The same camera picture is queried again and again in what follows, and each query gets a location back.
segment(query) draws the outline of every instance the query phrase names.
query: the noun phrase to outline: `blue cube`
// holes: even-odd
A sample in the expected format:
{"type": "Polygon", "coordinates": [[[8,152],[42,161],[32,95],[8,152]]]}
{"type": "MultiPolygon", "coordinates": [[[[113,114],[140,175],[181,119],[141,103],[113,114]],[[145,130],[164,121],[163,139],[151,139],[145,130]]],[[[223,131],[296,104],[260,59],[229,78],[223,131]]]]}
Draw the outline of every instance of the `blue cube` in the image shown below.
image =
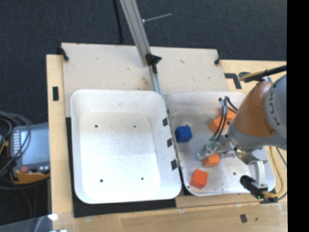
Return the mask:
{"type": "Polygon", "coordinates": [[[187,143],[192,138],[190,126],[179,126],[175,131],[176,141],[178,143],[187,143]]]}

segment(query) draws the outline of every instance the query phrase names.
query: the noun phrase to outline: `wooden table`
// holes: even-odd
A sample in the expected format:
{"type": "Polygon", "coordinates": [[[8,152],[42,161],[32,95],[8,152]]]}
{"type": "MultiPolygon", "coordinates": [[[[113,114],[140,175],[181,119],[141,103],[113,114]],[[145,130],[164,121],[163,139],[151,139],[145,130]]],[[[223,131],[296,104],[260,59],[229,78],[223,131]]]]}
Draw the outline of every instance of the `wooden table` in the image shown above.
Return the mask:
{"type": "MultiPolygon", "coordinates": [[[[218,196],[176,197],[176,208],[119,213],[92,217],[74,218],[70,184],[69,157],[67,146],[63,63],[60,55],[47,55],[48,116],[51,153],[51,205],[58,214],[54,230],[68,231],[287,231],[287,196],[278,203],[260,204],[250,194],[226,194],[218,196]],[[53,87],[58,87],[59,99],[53,99],[53,87]]],[[[227,77],[231,91],[247,94],[256,84],[241,83],[237,89],[232,78],[239,72],[256,72],[286,64],[277,61],[221,60],[220,67],[227,77]]],[[[283,74],[271,76],[274,81],[283,74]]],[[[270,154],[271,165],[276,178],[276,190],[287,190],[287,170],[279,154],[270,154]]]]}

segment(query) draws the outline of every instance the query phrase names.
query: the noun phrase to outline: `black floor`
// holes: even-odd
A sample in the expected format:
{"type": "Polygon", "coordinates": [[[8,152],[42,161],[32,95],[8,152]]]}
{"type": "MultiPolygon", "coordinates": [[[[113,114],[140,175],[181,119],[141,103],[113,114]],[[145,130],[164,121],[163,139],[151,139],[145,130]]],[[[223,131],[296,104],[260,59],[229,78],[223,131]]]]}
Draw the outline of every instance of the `black floor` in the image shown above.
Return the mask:
{"type": "MultiPolygon", "coordinates": [[[[212,48],[222,59],[286,61],[287,0],[137,3],[144,19],[172,13],[145,24],[151,46],[212,48]]],[[[133,45],[119,11],[125,44],[133,45]]],[[[0,0],[0,110],[46,122],[46,54],[55,54],[62,42],[118,44],[118,39],[112,0],[0,0]]],[[[46,183],[25,192],[36,217],[48,214],[46,183]]],[[[23,193],[0,189],[0,225],[28,217],[23,193]]]]}

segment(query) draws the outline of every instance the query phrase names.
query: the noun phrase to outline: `white tray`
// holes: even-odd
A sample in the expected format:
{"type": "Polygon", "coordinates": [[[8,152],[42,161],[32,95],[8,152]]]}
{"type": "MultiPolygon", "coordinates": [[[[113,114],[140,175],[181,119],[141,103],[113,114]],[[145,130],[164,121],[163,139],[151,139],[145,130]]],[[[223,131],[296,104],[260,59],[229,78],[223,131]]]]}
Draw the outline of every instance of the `white tray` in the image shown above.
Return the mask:
{"type": "Polygon", "coordinates": [[[76,91],[74,187],[85,203],[172,199],[181,190],[164,99],[153,91],[76,91]]]}
{"type": "MultiPolygon", "coordinates": [[[[218,99],[228,96],[231,102],[239,107],[244,95],[239,92],[175,92],[167,97],[167,104],[171,118],[171,125],[175,131],[179,126],[189,125],[192,138],[188,143],[177,143],[179,163],[183,175],[183,182],[187,190],[196,196],[209,196],[228,193],[247,193],[248,191],[240,184],[240,177],[249,175],[255,178],[254,166],[248,166],[235,156],[231,151],[216,167],[204,167],[197,157],[207,139],[213,132],[209,125],[220,114],[221,107],[218,99]],[[208,181],[202,189],[190,185],[191,173],[200,169],[209,173],[208,181]]],[[[254,156],[260,160],[268,160],[265,149],[256,150],[254,156]]],[[[269,161],[265,164],[268,190],[275,187],[275,176],[269,161]]]]}

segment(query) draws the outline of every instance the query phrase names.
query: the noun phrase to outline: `block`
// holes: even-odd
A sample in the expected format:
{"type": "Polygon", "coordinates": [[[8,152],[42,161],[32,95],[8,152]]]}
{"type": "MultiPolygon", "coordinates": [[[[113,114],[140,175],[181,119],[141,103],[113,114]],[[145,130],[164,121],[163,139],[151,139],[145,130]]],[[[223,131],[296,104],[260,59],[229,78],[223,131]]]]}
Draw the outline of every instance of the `block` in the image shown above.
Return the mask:
{"type": "Polygon", "coordinates": [[[206,186],[208,180],[208,173],[200,169],[195,169],[191,174],[190,185],[196,188],[203,188],[206,186]]]}
{"type": "Polygon", "coordinates": [[[220,155],[214,153],[212,156],[203,159],[204,167],[215,167],[221,162],[220,155]]]}
{"type": "Polygon", "coordinates": [[[192,138],[191,129],[188,125],[179,126],[175,131],[176,141],[178,143],[187,143],[192,138]]]}
{"type": "MultiPolygon", "coordinates": [[[[225,125],[224,125],[224,128],[227,127],[227,123],[228,122],[231,122],[233,120],[233,118],[235,117],[235,113],[233,113],[232,111],[228,110],[227,111],[227,115],[226,115],[226,122],[225,122],[225,125]]],[[[217,128],[219,127],[219,124],[220,124],[220,119],[221,119],[221,116],[216,118],[210,125],[209,125],[209,128],[212,130],[213,133],[216,132],[217,128]]]]}

